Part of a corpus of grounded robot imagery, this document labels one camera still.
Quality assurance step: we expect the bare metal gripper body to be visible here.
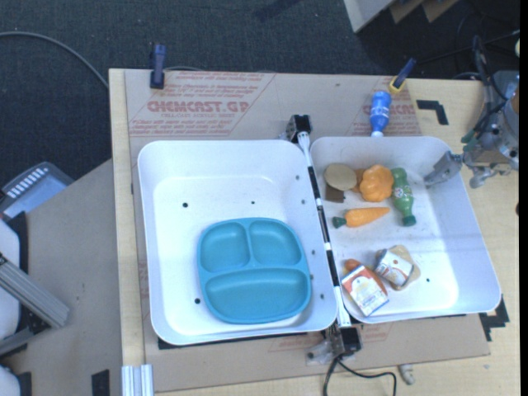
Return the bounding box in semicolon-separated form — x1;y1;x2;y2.
463;111;521;169

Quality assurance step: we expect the green toy bottle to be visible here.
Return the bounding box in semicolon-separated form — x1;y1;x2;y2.
389;167;417;228

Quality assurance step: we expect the orange toy pepper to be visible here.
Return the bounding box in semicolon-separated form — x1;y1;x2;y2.
359;163;394;204

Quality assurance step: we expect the white plastic tray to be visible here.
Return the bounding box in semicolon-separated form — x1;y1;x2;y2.
137;139;340;347
309;135;503;325

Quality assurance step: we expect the blue plastic bottle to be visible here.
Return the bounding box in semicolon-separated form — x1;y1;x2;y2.
369;90;394;139

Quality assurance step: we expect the orange toy carrot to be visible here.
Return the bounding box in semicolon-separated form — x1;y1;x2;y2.
332;206;391;230

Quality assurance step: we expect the beige round biscuit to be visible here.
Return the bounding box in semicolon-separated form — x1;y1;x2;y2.
323;163;358;191

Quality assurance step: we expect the white and orange small can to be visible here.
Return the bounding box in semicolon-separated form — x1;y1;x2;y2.
374;248;414;286

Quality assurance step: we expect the brown flat square piece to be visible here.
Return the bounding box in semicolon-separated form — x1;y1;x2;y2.
325;183;347;203

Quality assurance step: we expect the thin black and white rod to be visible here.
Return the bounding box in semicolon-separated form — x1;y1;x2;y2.
297;131;352;328

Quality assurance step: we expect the white and orange carton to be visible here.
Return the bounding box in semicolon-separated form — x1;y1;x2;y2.
340;264;390;318

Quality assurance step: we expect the brown cardboard board red print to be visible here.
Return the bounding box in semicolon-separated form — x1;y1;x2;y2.
123;68;493;394

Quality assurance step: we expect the blue divided plate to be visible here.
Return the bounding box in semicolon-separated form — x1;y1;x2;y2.
196;217;313;326

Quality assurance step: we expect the black block with thin wires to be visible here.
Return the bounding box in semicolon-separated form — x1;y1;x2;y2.
324;326;364;357
284;113;313;142

